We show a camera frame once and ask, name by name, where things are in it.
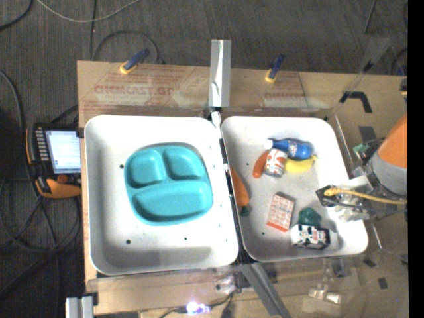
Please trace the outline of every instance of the yellow banana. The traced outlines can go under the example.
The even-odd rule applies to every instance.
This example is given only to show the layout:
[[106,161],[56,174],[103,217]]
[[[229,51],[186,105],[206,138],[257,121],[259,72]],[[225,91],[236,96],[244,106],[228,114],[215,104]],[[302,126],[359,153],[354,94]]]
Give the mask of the yellow banana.
[[306,172],[312,167],[312,164],[316,159],[317,156],[315,155],[311,156],[309,159],[304,160],[287,159],[285,170],[291,173]]

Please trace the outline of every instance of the red and white box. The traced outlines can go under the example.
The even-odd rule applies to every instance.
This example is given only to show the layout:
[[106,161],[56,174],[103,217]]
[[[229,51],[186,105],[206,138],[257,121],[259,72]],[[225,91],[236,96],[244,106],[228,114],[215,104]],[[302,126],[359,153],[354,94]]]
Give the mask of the red and white box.
[[294,201],[276,194],[272,197],[268,219],[266,224],[283,232],[287,232],[290,227]]

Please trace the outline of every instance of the blue bottle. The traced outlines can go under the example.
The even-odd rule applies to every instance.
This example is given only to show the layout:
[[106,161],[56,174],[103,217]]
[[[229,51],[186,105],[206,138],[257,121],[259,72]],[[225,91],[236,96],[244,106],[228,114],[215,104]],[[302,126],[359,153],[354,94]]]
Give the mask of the blue bottle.
[[287,152],[288,158],[294,160],[304,160],[312,156],[311,144],[298,139],[267,139],[265,149],[270,150],[271,148]]

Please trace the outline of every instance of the white cable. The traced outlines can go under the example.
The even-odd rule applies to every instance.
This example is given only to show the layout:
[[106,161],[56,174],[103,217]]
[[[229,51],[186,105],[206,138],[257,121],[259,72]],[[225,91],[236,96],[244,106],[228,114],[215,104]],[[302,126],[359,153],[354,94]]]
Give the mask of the white cable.
[[110,18],[110,17],[112,17],[113,15],[115,15],[115,14],[117,14],[117,13],[119,13],[119,12],[121,12],[123,9],[126,9],[127,7],[129,7],[129,6],[131,6],[131,5],[134,5],[135,3],[138,3],[139,1],[141,1],[141,0],[134,0],[134,1],[132,1],[132,2],[130,2],[130,3],[127,3],[125,6],[123,6],[123,7],[121,7],[120,9],[117,9],[115,12],[113,12],[113,13],[111,13],[111,14],[109,14],[109,15],[106,15],[105,17],[101,17],[101,18],[96,18],[96,19],[91,19],[91,20],[76,20],[76,19],[72,19],[72,18],[68,18],[68,17],[65,17],[64,15],[62,15],[62,14],[60,14],[60,13],[58,13],[58,12],[56,12],[56,11],[54,11],[53,9],[51,9],[49,6],[47,6],[45,3],[43,3],[41,0],[37,0],[44,8],[46,8],[46,9],[48,9],[50,12],[52,12],[53,14],[55,14],[55,15],[57,15],[58,17],[61,17],[61,18],[63,18],[63,19],[65,19],[65,20],[68,20],[68,21],[73,21],[74,23],[92,23],[92,22],[94,22],[94,21],[100,21],[100,20],[105,20],[105,19],[107,19],[107,18]]

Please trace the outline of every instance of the orange toy vegetable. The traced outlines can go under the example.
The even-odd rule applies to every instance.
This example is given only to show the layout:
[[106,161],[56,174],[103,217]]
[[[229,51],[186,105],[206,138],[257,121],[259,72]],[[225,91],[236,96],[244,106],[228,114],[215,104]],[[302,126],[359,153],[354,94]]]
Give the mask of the orange toy vegetable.
[[231,179],[233,181],[234,193],[236,198],[237,206],[246,206],[249,204],[249,194],[247,193],[246,186],[244,186],[243,181],[240,179],[236,170],[230,167]]
[[268,153],[269,151],[265,151],[264,153],[262,153],[257,159],[257,161],[254,163],[252,174],[255,178],[259,178],[262,175],[262,171],[264,170]]

